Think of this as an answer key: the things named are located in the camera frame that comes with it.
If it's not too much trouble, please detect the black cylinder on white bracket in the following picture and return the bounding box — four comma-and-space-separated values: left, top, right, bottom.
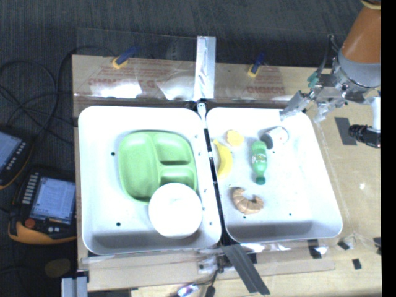
348, 95, 382, 149

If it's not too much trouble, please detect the white bowl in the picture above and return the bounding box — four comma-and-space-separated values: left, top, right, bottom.
148, 182, 204, 240

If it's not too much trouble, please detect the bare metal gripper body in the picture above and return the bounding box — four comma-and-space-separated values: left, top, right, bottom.
308, 72, 377, 110

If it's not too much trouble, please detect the yellow banana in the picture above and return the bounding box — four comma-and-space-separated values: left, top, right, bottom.
212, 138, 234, 180

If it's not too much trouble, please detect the green divided plate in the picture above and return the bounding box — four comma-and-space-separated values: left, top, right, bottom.
118, 129, 199, 203

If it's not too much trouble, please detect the white plastic tray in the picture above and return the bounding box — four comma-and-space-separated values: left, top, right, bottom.
77, 105, 223, 256
205, 106, 344, 244

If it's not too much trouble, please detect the green plastic bottle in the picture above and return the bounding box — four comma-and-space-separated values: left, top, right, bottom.
250, 140, 269, 186

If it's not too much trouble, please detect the thin black and white rod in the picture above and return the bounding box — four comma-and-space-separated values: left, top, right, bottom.
196, 103, 230, 244

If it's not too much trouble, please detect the brown cardboard board red print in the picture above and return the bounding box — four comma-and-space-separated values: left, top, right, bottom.
71, 54, 382, 292

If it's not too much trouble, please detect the yellow orange biscuit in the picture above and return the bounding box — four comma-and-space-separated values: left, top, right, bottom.
225, 129, 246, 147

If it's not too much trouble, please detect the tan croissant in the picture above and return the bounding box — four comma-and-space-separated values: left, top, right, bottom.
231, 187, 265, 215

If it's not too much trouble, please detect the white can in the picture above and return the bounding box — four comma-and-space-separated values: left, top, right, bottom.
260, 126, 290, 150

